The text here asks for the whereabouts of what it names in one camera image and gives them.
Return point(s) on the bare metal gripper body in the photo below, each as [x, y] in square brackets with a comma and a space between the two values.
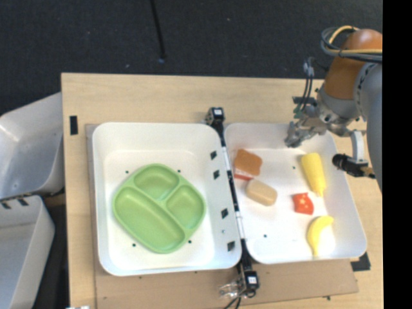
[322, 124]

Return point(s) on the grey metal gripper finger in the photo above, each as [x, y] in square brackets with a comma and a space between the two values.
[290, 137]
[302, 137]

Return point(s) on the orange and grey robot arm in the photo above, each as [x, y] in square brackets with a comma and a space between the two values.
[347, 72]

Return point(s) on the yellow squeeze bottle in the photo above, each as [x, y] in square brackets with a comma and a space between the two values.
[313, 172]

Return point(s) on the orange-brown toast slice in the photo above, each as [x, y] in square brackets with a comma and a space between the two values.
[248, 162]

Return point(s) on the beige bread loaf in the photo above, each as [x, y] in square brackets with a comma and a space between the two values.
[261, 192]

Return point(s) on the thin black and white rod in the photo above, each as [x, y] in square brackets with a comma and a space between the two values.
[232, 185]

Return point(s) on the yellow banana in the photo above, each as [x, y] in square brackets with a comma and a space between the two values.
[315, 232]

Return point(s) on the white plastic tray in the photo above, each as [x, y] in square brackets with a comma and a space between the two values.
[280, 237]
[161, 140]

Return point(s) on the green divided plate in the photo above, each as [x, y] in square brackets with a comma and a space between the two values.
[151, 211]

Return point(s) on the black cylinder on white bracket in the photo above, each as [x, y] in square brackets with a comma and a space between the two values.
[349, 163]

